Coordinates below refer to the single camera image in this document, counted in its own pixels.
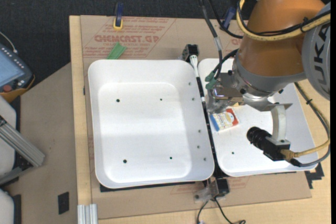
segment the wooden edge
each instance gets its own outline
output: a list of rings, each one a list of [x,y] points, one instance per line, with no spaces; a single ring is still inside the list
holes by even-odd
[[[83,93],[84,74],[82,60],[80,16],[69,16],[72,94],[75,121],[77,195],[79,205],[92,203],[89,163],[86,102]]]

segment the blue clamp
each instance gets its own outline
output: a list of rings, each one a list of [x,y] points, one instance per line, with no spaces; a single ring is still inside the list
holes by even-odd
[[[225,19],[222,22],[222,27],[224,27],[225,29],[228,29],[230,26],[230,21],[235,16],[235,14],[236,14],[236,9],[233,7],[230,7],[225,14]]]
[[[123,3],[116,3],[114,13],[116,14],[113,20],[113,28],[116,30],[122,29],[122,12],[124,9]]]

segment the green object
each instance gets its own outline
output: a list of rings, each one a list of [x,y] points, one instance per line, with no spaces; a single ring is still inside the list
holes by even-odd
[[[111,50],[110,54],[107,56],[107,59],[118,59],[126,50],[125,46],[120,45],[119,42],[117,42],[114,46],[114,48]]]
[[[211,81],[211,80],[214,78],[214,76],[215,76],[215,72],[212,71],[209,75],[207,75],[207,76],[205,77],[205,81],[206,81],[206,82]]]
[[[216,84],[217,80],[212,78],[211,81],[205,86],[206,89],[210,90]]]

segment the blue screen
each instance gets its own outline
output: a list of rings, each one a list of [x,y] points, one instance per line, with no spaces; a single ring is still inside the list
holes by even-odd
[[[0,86],[22,76],[24,72],[11,59],[0,52]]]

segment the table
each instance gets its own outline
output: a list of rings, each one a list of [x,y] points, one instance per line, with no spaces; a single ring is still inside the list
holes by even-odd
[[[70,16],[70,46],[72,66],[73,107],[75,122],[75,145],[77,167],[78,204],[92,203],[90,187],[89,152],[86,125],[86,105],[83,95],[85,79],[83,75],[81,20],[80,16]],[[330,103],[316,93],[307,81],[304,88],[314,99],[319,109],[330,119]],[[323,127],[307,106],[303,107],[312,135],[317,145],[322,144],[326,136]],[[252,223],[331,223],[331,183],[330,157],[322,162],[324,177],[314,181],[312,198],[225,207],[224,212],[231,221],[245,219]],[[136,217],[112,218],[99,220],[100,224],[109,223],[195,223],[197,211],[189,210],[164,214]],[[223,223],[224,219],[218,209],[205,209],[201,219],[206,223]]]

